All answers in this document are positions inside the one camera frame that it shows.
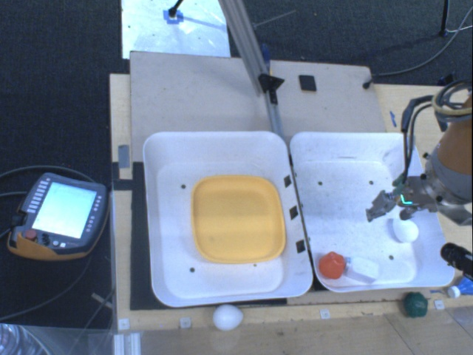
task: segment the dark floor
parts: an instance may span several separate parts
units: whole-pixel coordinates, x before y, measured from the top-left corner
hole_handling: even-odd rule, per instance
[[[297,10],[258,27],[275,59],[357,64],[373,74],[413,67],[452,37],[438,35],[443,0],[244,0],[252,22]],[[454,29],[472,0],[451,0]],[[466,25],[472,22],[471,15]],[[0,172],[34,164],[66,166],[110,184],[110,73],[128,72],[121,58],[120,0],[0,0]],[[378,83],[436,84],[454,72],[472,77],[472,30],[459,33],[423,68]],[[0,193],[28,190],[39,174],[1,180]],[[18,199],[0,201],[0,229]],[[82,327],[98,307],[91,293],[112,287],[109,232],[90,267],[63,297],[8,322]],[[0,318],[55,296],[88,259],[40,263],[10,254],[0,243]],[[103,309],[92,327],[110,322]]]

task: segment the green ball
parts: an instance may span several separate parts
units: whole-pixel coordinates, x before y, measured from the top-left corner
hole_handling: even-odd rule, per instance
[[[404,297],[404,309],[409,317],[425,317],[427,314],[427,299],[419,292],[409,292]]]

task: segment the white ball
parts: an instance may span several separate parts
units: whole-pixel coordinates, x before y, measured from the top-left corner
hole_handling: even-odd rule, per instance
[[[222,331],[233,330],[243,321],[243,312],[236,306],[224,304],[215,309],[214,324]]]
[[[400,242],[411,243],[419,236],[419,228],[411,220],[395,219],[392,222],[394,235]]]

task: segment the wooden table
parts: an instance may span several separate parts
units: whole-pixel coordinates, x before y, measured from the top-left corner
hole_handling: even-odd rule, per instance
[[[438,87],[382,84],[374,85],[374,88],[388,132],[398,131],[392,124],[391,113],[399,121],[411,98],[438,90]],[[110,100],[112,158],[117,162],[118,147],[131,143],[129,75],[111,75]],[[441,137],[434,116],[427,113],[421,115],[416,127],[419,153],[431,152]],[[130,167],[120,169],[121,179],[131,177]],[[340,354],[343,348],[346,351],[349,348],[352,354],[380,354],[380,348],[383,348],[384,354],[440,354],[438,351],[446,349],[448,344],[449,348],[458,350],[473,345],[473,297],[462,296],[453,300],[446,296],[444,288],[441,291],[430,291],[428,288],[422,290],[429,298],[429,314],[423,319],[407,319],[400,313],[399,299],[406,291],[367,291],[353,294],[323,291],[289,299],[284,306],[243,308],[244,321],[232,334],[216,330],[212,323],[213,307],[130,311],[131,204],[130,191],[114,191],[112,245],[115,250],[117,283],[116,314],[119,332],[147,331],[143,337],[147,339],[143,342],[143,348],[148,346],[154,351],[161,348],[163,354],[167,354],[166,349],[173,348],[175,341],[179,340],[181,347],[173,348],[173,353],[204,354],[203,351],[206,351],[207,354],[286,354],[298,349],[294,353],[311,354],[315,348],[329,349],[335,346],[332,354]],[[472,228],[458,227],[441,215],[439,218],[446,240],[471,251]],[[460,276],[457,271],[455,281]],[[441,300],[445,310],[436,308],[438,300]],[[324,315],[321,312],[327,311],[331,319],[322,319]],[[183,317],[191,318],[191,330],[178,330],[180,318]],[[324,336],[327,341],[321,345]],[[419,343],[416,339],[419,337],[422,343],[425,339],[429,344]],[[222,345],[223,339],[228,344],[227,347]]]

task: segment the green light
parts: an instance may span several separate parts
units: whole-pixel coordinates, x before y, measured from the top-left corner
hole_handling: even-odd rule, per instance
[[[413,204],[412,201],[404,200],[404,195],[401,195],[401,202],[403,203],[403,205],[412,205]]]

